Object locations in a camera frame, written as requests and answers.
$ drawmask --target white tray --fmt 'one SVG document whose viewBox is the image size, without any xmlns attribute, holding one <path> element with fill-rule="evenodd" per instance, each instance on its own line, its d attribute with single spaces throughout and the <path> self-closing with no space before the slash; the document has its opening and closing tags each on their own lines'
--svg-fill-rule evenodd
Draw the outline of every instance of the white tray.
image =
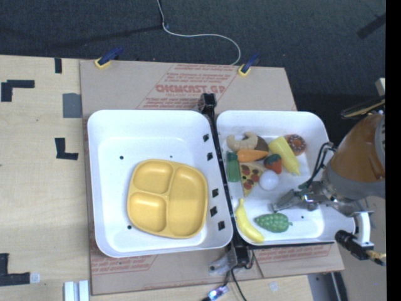
<svg viewBox="0 0 401 301">
<path fill-rule="evenodd" d="M 219 164 L 203 115 L 186 110 L 101 110 L 89 118 L 88 143 L 95 238 L 104 254 L 125 257 L 205 250 L 231 241 L 232 223 Z M 128 186 L 135 166 L 146 159 L 180 162 L 203 173 L 209 202 L 199 234 L 165 238 L 130 223 Z"/>
<path fill-rule="evenodd" d="M 298 156 L 300 163 L 300 176 L 294 176 L 283 168 L 279 175 L 279 185 L 265 191 L 258 184 L 253 188 L 249 196 L 244 199 L 244 207 L 250 222 L 264 235 L 265 241 L 254 243 L 246 236 L 241 235 L 245 241 L 252 245 L 288 245 L 300 243 L 322 243 L 334 241 L 338 230 L 353 233 L 355 222 L 353 218 L 347 218 L 331 207 L 321 204 L 314 211 L 308 211 L 299 206 L 282 210 L 289 221 L 293 223 L 284 233 L 271 233 L 258 226 L 253 219 L 261 214 L 273 213 L 272 203 L 290 189 L 298 189 L 298 186 L 307 181 L 315 166 L 316 158 L 321 145 L 328 141 L 325 126 L 319 117 L 308 112 L 270 112 L 270 111 L 227 111 L 217 118 L 217 130 L 222 149 L 224 164 L 226 164 L 226 152 L 231 151 L 227 147 L 226 138 L 235 135 L 241 139 L 245 132 L 264 138 L 267 142 L 278 136 L 286 134 L 299 134 L 307 143 L 307 151 Z M 241 182 L 228 182 L 234 210 L 239 198 L 243 198 Z"/>
</svg>

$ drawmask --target toy donut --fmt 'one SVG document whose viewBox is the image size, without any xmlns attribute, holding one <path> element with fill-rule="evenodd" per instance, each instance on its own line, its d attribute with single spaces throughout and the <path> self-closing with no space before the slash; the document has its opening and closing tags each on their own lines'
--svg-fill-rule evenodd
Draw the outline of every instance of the toy donut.
<svg viewBox="0 0 401 301">
<path fill-rule="evenodd" d="M 299 156 L 305 151 L 306 142 L 301 136 L 297 134 L 291 134 L 285 135 L 284 138 L 286 139 L 290 148 L 293 150 L 295 156 Z"/>
</svg>

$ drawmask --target white egg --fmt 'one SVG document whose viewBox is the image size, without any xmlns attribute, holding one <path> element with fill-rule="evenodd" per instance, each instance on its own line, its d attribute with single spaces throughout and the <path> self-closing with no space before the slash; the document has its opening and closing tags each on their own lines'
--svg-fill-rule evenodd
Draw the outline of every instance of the white egg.
<svg viewBox="0 0 401 301">
<path fill-rule="evenodd" d="M 264 171 L 259 178 L 259 185 L 266 191 L 274 189 L 278 185 L 278 175 L 273 171 Z"/>
</svg>

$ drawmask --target yellow plate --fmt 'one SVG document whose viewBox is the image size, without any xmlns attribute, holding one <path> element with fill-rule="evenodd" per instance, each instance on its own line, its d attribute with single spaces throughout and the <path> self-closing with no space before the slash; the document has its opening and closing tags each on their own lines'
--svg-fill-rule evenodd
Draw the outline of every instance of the yellow plate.
<svg viewBox="0 0 401 301">
<path fill-rule="evenodd" d="M 197 169 L 178 162 L 143 161 L 132 173 L 127 211 L 132 224 L 142 231 L 191 238 L 205 223 L 206 179 Z"/>
</svg>

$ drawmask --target beige table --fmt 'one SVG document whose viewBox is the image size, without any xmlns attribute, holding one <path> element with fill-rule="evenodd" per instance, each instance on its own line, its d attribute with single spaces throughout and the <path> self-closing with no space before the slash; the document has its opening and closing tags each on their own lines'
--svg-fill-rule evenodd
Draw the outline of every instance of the beige table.
<svg viewBox="0 0 401 301">
<path fill-rule="evenodd" d="M 78 60 L 0 56 L 0 80 L 35 80 L 0 106 L 0 253 L 9 273 L 40 282 L 0 287 L 0 300 L 62 300 L 63 283 L 90 279 L 82 119 L 63 118 L 62 95 L 80 94 Z M 56 159 L 55 138 L 78 160 Z M 274 283 L 278 289 L 269 286 Z M 306 275 L 241 281 L 248 300 L 312 300 Z M 91 297 L 91 300 L 201 300 L 212 285 Z M 233 283 L 220 300 L 241 300 Z"/>
</svg>

